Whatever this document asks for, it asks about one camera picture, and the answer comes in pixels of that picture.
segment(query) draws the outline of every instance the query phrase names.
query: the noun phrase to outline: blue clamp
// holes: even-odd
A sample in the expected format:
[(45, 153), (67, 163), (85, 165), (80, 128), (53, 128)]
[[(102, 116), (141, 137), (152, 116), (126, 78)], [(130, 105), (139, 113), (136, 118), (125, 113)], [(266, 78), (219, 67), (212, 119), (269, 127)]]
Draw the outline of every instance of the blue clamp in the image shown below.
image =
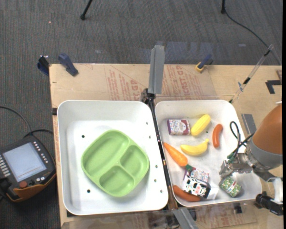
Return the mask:
[(58, 60), (61, 64), (67, 66), (66, 71), (69, 72), (71, 75), (75, 76), (78, 73), (78, 70), (74, 67), (71, 59), (69, 58), (67, 54), (62, 52), (58, 56)]
[(40, 59), (38, 59), (37, 68), (47, 76), (49, 76), (49, 65), (50, 64), (48, 63), (48, 61), (46, 61), (46, 59), (43, 56), (41, 56)]
[(199, 62), (195, 69), (198, 71), (198, 72), (201, 72), (203, 69), (204, 69), (204, 65), (205, 64), (211, 64), (213, 62), (213, 59), (212, 59), (212, 56), (211, 54), (208, 54), (204, 60), (202, 60), (201, 62)]

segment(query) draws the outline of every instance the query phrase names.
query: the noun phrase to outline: black cable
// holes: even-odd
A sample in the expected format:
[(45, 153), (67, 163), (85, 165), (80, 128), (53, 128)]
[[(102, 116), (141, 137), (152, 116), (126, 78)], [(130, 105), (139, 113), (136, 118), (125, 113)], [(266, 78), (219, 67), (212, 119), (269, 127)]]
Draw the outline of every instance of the black cable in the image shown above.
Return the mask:
[(37, 129), (37, 130), (27, 133), (23, 138), (27, 137), (28, 135), (32, 135), (34, 132), (48, 132), (48, 133), (53, 134), (53, 131), (48, 130), (48, 129)]
[[(254, 36), (256, 36), (256, 37), (262, 42), (263, 45), (265, 45), (265, 46), (268, 48), (269, 46), (268, 46), (256, 33), (254, 33), (254, 32), (253, 32), (252, 30), (250, 30), (248, 27), (246, 27), (246, 26), (242, 25), (241, 23), (237, 22), (236, 20), (234, 20), (234, 19), (227, 13), (227, 10), (225, 9), (224, 3), (225, 3), (225, 2), (224, 2), (224, 0), (223, 0), (223, 6), (222, 6), (221, 13), (222, 13), (222, 14), (224, 14), (224, 13), (227, 14), (228, 18), (229, 18), (230, 20), (232, 20), (234, 23), (236, 23), (236, 24), (240, 25), (241, 27), (245, 28), (246, 30), (250, 31)], [(275, 56), (276, 60), (278, 61), (279, 65), (282, 65), (282, 63), (281, 63), (280, 59), (278, 58), (278, 56), (276, 56), (275, 54), (274, 54), (274, 56)]]
[(4, 107), (4, 106), (0, 106), (0, 108), (2, 108), (2, 109), (8, 109), (8, 110), (14, 112), (15, 114), (17, 114), (18, 116), (20, 116), (20, 117), (24, 120), (24, 122), (27, 124), (30, 133), (32, 132), (32, 129), (31, 129), (29, 123), (27, 122), (27, 120), (26, 120), (21, 114), (19, 114), (16, 110), (13, 110), (13, 109), (11, 109), (11, 108)]
[(250, 30), (248, 27), (246, 27), (246, 26), (242, 25), (241, 23), (239, 23), (239, 22), (235, 21), (234, 19), (232, 19), (232, 18), (230, 17), (230, 15), (227, 13), (226, 10), (225, 10), (225, 13), (227, 14), (227, 16), (228, 16), (228, 18), (229, 18), (230, 20), (232, 20), (232, 21), (235, 22), (236, 24), (238, 24), (238, 25), (244, 27), (245, 29), (247, 29), (248, 31), (250, 31), (254, 36), (256, 36), (256, 37), (262, 42), (263, 45), (265, 45), (266, 47), (269, 47), (269, 45), (267, 45), (267, 44), (266, 44), (257, 34), (255, 34), (252, 30)]
[[(35, 132), (39, 132), (39, 131), (43, 131), (43, 132), (48, 132), (48, 133), (51, 133), (53, 134), (53, 131), (51, 130), (48, 130), (48, 129), (37, 129), (37, 130), (34, 130), (32, 131), (29, 123), (27, 122), (27, 120), (20, 114), (18, 113), (16, 110), (13, 110), (11, 108), (8, 108), (8, 107), (4, 107), (4, 106), (0, 106), (0, 108), (3, 108), (3, 109), (7, 109), (7, 110), (10, 110), (12, 112), (14, 112), (15, 114), (17, 114), (18, 116), (20, 116), (23, 121), (26, 123), (28, 129), (29, 129), (29, 133), (27, 133), (24, 137), (27, 137), (29, 135), (33, 135), (33, 133)], [(0, 202), (3, 200), (3, 199), (6, 199), (8, 202), (11, 202), (3, 193), (0, 192)], [(34, 226), (34, 224), (32, 223), (32, 221), (30, 220), (30, 218), (20, 209), (21, 213), (26, 217), (26, 219), (30, 222), (31, 226), (35, 229), (36, 227)]]
[[(235, 134), (233, 128), (232, 128), (232, 124), (235, 125), (236, 127), (236, 130), (237, 130), (237, 135)], [(240, 132), (239, 132), (239, 128), (238, 128), (238, 125), (236, 124), (235, 121), (231, 121), (230, 122), (230, 129), (232, 131), (232, 134), (237, 138), (237, 146), (236, 146), (236, 149), (234, 149), (234, 151), (232, 153), (230, 153), (227, 158), (229, 159), (228, 163), (231, 163), (233, 162), (233, 160), (236, 158), (237, 156), (237, 153), (238, 153), (238, 150), (239, 148), (244, 145), (246, 146), (246, 143), (248, 142), (248, 140), (254, 135), (254, 133), (252, 133), (251, 135), (249, 135), (244, 141), (240, 141), (241, 140), (241, 135), (240, 135)]]
[[(6, 199), (9, 203), (12, 204), (12, 202), (5, 196), (5, 194), (3, 194), (2, 192), (0, 192), (0, 202), (3, 200), (3, 199)], [(20, 209), (20, 212), (25, 216), (25, 218), (29, 221), (29, 223), (32, 225), (32, 227), (35, 229), (36, 227), (34, 226), (33, 222), (30, 220), (30, 218), (26, 215), (26, 213), (24, 213), (24, 211)]]

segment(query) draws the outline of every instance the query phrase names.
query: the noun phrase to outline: toy sausage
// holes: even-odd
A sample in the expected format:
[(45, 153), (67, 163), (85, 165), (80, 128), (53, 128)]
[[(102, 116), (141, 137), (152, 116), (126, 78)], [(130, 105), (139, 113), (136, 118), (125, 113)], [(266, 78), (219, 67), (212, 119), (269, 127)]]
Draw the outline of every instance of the toy sausage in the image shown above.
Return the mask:
[(213, 146), (214, 147), (219, 147), (219, 145), (220, 145), (220, 143), (219, 143), (219, 135), (220, 135), (222, 130), (223, 130), (223, 125), (222, 124), (218, 124), (217, 126), (215, 126), (215, 128), (213, 130), (212, 139), (213, 139)]
[(188, 202), (200, 201), (200, 197), (183, 191), (177, 185), (173, 185), (173, 191), (174, 191), (176, 196), (178, 196), (179, 198), (182, 198), (182, 199), (184, 199), (184, 200), (186, 200)]

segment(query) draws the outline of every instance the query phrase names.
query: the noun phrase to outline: toy banana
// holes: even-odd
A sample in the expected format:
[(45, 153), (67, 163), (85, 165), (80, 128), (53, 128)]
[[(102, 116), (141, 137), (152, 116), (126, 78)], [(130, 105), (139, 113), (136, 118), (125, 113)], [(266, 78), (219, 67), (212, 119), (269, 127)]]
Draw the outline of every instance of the toy banana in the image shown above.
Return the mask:
[(199, 118), (199, 120), (193, 125), (191, 128), (191, 134), (192, 135), (198, 135), (200, 134), (210, 123), (211, 117), (208, 114), (204, 114)]
[(202, 142), (201, 144), (197, 145), (197, 146), (191, 146), (191, 145), (180, 145), (181, 150), (188, 154), (188, 155), (200, 155), (202, 153), (204, 153), (207, 149), (208, 149), (208, 142), (209, 139), (205, 139), (204, 142)]

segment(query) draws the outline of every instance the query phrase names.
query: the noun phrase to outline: green plate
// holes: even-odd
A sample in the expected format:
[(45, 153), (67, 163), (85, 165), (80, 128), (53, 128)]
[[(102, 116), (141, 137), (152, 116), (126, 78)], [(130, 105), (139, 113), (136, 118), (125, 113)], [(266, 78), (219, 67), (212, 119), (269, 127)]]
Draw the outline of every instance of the green plate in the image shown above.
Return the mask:
[(84, 151), (81, 165), (100, 189), (122, 197), (146, 175), (149, 158), (129, 136), (118, 130), (109, 130)]

